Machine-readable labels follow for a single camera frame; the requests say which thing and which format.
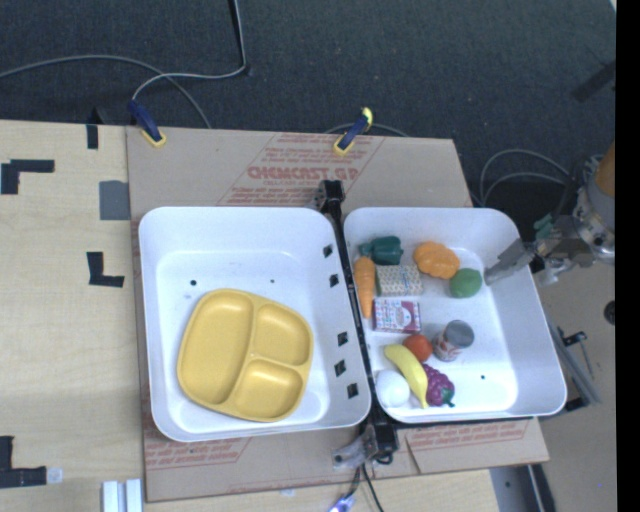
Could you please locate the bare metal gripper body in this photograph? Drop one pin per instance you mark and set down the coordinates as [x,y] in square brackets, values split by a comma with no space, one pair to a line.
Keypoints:
[570,246]

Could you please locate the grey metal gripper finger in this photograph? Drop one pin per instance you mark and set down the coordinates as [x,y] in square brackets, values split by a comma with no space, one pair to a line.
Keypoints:
[507,264]

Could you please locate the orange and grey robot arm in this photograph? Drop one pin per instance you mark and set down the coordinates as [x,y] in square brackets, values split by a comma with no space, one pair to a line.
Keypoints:
[606,190]

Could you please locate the green round fruit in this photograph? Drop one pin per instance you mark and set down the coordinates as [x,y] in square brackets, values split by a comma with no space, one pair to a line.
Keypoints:
[465,283]

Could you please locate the orange pumpkin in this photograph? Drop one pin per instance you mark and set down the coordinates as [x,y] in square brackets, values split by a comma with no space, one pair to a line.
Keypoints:
[436,260]

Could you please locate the white plastic tray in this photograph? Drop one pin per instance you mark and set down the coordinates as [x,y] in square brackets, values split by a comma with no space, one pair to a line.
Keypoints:
[225,235]
[500,350]

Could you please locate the small red and white can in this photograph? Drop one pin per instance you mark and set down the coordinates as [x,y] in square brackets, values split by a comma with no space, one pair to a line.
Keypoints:
[452,342]

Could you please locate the beige patterned carton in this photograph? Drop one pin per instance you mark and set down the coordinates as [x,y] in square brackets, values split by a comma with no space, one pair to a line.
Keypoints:
[399,280]

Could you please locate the orange round fruit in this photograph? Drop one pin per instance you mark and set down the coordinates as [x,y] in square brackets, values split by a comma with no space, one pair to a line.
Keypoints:
[419,347]

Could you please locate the green bell pepper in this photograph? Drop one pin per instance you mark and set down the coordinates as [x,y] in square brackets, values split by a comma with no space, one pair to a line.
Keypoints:
[386,250]

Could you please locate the pink and white carton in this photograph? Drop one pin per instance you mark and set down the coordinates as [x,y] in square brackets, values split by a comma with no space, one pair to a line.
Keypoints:
[396,316]

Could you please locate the purple grapes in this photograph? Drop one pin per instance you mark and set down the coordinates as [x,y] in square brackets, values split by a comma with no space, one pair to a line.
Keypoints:
[439,387]

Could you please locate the orange carrot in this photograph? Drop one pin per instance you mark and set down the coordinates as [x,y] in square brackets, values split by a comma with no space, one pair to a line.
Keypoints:
[365,285]

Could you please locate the yellow banana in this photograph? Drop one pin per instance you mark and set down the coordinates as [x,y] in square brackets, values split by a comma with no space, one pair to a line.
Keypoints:
[410,370]

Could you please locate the thin black rod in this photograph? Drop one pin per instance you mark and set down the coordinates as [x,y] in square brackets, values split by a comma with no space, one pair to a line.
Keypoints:
[356,310]

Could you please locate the white egg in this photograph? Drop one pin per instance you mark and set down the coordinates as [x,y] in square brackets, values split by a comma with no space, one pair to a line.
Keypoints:
[392,388]

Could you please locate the yellow divided plate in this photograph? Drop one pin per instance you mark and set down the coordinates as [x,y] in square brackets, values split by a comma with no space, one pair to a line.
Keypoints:
[215,345]

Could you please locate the brown cardboard board red print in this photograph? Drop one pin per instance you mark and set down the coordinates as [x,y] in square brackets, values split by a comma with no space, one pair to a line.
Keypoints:
[200,170]

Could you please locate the black cylinder on white bracket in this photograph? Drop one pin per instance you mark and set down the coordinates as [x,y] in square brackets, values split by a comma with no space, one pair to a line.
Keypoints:
[552,274]

